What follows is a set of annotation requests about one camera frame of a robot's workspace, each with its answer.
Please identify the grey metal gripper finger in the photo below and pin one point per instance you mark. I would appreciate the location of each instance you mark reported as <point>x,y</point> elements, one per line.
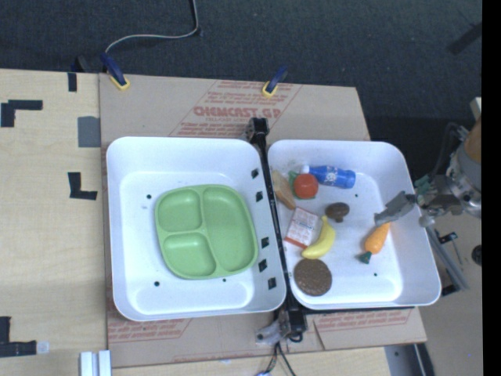
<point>401,200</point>
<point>387,214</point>

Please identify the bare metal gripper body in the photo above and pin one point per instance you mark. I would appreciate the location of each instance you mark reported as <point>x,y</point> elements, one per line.
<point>450,203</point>

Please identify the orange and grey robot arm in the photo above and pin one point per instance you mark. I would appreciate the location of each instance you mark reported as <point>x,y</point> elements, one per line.
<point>471,163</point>

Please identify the orange carrot green stem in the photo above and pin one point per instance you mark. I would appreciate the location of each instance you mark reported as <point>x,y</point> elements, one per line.
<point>377,239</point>

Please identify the brown mushroom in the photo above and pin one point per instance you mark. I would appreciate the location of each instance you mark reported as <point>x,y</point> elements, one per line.
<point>336,210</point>

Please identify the white plastic tray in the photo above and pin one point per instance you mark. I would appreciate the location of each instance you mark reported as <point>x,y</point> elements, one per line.
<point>395,276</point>
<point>188,300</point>

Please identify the blue bottle white cap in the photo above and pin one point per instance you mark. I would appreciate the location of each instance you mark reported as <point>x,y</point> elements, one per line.
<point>334,176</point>

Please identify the yellow banana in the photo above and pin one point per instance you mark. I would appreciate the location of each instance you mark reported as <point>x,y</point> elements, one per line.
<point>323,241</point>

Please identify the white and orange packet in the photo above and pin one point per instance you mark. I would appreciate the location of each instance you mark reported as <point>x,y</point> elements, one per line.
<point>302,227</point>

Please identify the red tomato green leaves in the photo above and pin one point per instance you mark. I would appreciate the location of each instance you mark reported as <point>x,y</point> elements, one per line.
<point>305,185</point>

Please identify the brown round biscuit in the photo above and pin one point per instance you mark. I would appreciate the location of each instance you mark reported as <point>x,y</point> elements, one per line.
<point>312,277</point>

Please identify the tan bread slice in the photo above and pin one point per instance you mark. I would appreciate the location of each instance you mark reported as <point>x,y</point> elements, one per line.
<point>283,192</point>

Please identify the thin black and white rod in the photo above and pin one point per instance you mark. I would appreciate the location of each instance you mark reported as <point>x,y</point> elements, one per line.
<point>274,218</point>

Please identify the green divided plate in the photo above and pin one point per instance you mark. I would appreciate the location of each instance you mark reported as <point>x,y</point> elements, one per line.
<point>225,225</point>

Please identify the brown cardboard board red print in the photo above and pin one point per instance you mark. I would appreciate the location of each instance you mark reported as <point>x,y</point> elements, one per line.
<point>164,104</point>

